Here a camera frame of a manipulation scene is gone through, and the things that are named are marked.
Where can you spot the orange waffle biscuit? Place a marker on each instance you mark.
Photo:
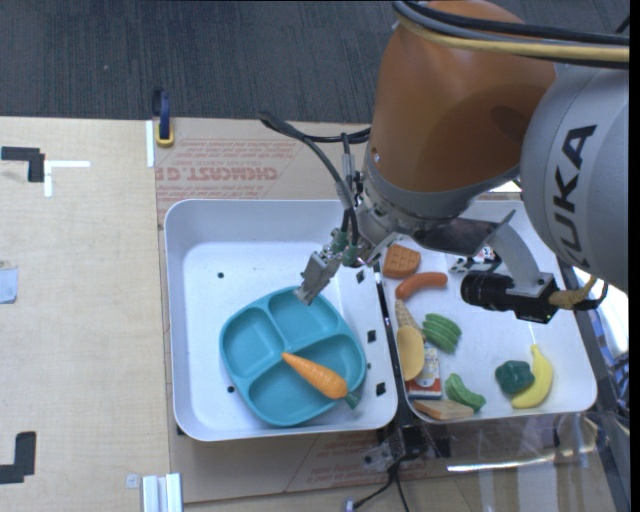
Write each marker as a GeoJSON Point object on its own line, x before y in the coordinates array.
{"type": "Point", "coordinates": [400, 261]}

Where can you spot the green pea pods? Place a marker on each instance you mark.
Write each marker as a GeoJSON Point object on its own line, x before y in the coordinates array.
{"type": "Point", "coordinates": [462, 392]}
{"type": "Point", "coordinates": [442, 331]}

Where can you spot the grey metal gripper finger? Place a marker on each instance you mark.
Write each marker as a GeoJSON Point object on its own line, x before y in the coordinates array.
{"type": "Point", "coordinates": [311, 280]}
{"type": "Point", "coordinates": [332, 272]}

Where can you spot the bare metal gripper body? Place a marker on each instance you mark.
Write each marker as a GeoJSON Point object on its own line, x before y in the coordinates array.
{"type": "Point", "coordinates": [379, 234]}

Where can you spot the white and red carton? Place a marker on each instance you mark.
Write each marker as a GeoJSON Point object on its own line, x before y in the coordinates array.
{"type": "Point", "coordinates": [429, 380]}

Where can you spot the yellow ice cream cone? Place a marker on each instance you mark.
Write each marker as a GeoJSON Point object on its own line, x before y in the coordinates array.
{"type": "Point", "coordinates": [411, 352]}

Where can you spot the yellow banana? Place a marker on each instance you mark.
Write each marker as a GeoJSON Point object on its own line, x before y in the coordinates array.
{"type": "Point", "coordinates": [542, 375]}

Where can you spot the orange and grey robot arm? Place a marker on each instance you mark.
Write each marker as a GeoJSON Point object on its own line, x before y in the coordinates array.
{"type": "Point", "coordinates": [450, 125]}

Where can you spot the dark green broccoli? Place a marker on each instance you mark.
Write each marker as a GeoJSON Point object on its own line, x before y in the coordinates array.
{"type": "Point", "coordinates": [514, 377]}

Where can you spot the black cylinder on white bracket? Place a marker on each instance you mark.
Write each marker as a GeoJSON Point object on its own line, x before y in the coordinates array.
{"type": "Point", "coordinates": [500, 295]}

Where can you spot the orange carrot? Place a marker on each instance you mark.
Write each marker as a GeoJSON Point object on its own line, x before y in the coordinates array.
{"type": "Point", "coordinates": [317, 375]}

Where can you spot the blue divided plate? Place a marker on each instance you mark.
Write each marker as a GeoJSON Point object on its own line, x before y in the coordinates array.
{"type": "Point", "coordinates": [255, 340]}

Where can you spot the orange-red sausage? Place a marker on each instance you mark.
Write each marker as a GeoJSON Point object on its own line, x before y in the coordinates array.
{"type": "Point", "coordinates": [420, 284]}

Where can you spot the brown cardboard board, red print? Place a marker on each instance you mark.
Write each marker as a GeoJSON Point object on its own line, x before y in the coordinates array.
{"type": "Point", "coordinates": [230, 170]}

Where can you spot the white plastic tray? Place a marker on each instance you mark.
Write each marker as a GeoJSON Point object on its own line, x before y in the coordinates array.
{"type": "Point", "coordinates": [500, 340]}
{"type": "Point", "coordinates": [210, 310]}

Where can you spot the black and white cow-print carton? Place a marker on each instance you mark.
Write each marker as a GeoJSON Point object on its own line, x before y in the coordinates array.
{"type": "Point", "coordinates": [481, 259]}

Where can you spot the tan bread slice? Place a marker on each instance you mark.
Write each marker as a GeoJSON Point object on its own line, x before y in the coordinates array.
{"type": "Point", "coordinates": [442, 410]}

